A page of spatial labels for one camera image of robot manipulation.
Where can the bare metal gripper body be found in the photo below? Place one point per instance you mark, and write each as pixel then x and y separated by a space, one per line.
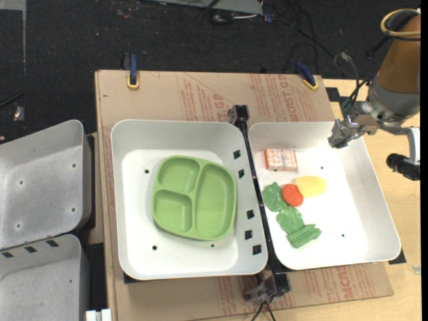
pixel 368 120

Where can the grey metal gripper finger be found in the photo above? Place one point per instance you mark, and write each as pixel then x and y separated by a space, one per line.
pixel 348 138
pixel 337 130

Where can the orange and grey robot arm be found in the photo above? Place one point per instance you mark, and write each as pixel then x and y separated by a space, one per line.
pixel 401 62

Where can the yellow toy fruit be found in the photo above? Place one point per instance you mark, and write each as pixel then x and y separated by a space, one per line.
pixel 312 186

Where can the orange and white carton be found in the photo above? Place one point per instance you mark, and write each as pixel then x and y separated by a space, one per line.
pixel 281 160

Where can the white plastic tray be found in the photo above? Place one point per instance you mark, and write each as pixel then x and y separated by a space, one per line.
pixel 351 212
pixel 40 279
pixel 43 179
pixel 140 212

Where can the orange toy tomato slice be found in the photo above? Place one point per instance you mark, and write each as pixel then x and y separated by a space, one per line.
pixel 292 195

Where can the green toy lettuce leaf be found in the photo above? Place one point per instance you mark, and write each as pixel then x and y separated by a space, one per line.
pixel 289 219
pixel 272 197

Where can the thin black rod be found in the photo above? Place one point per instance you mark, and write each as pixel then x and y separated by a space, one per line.
pixel 257 186

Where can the green toy beans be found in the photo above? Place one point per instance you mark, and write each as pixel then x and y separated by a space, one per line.
pixel 304 236

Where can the brown cardboard board red print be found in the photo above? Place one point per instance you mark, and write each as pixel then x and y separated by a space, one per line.
pixel 200 95

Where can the green divided plate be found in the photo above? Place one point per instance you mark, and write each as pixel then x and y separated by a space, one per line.
pixel 214 199

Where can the black cylinder on white bracket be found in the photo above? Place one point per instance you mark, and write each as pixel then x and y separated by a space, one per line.
pixel 403 166

